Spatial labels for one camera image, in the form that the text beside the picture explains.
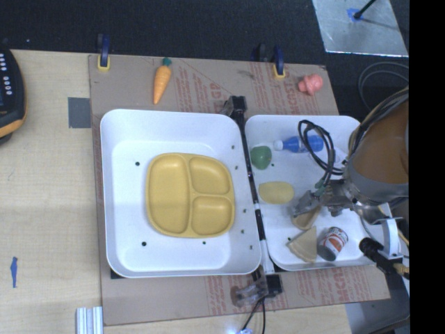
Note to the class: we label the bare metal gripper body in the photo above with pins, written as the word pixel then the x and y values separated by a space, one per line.
pixel 339 191

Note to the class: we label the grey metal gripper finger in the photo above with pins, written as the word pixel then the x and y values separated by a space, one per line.
pixel 304 204
pixel 335 209

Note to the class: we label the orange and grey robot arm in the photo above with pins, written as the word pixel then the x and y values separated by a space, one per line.
pixel 380 151

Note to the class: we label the tan pizza slice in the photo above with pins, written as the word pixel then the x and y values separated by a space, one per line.
pixel 305 222
pixel 306 245

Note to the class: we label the yellow lemon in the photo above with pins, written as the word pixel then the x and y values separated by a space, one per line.
pixel 276 192

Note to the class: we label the white plastic tray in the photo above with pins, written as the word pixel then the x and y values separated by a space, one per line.
pixel 278 221
pixel 128 200

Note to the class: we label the orange and white can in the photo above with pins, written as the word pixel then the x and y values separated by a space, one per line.
pixel 333 243

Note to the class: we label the thin black and white rod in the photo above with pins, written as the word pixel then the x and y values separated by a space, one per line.
pixel 259 218

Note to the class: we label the blue plastic bottle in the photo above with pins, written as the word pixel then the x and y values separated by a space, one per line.
pixel 295 144

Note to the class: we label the green apple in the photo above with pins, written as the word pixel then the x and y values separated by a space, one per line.
pixel 260 157

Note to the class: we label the pink toy figure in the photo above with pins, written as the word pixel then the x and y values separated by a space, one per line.
pixel 310 83

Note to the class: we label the yellow divided plate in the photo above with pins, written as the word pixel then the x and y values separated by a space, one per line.
pixel 174 193

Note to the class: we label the brown cardboard board red print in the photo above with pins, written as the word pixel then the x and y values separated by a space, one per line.
pixel 146 301

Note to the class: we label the orange carrot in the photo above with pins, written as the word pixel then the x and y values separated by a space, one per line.
pixel 161 80

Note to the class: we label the black cylinder on white bracket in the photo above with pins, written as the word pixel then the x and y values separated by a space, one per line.
pixel 377 250

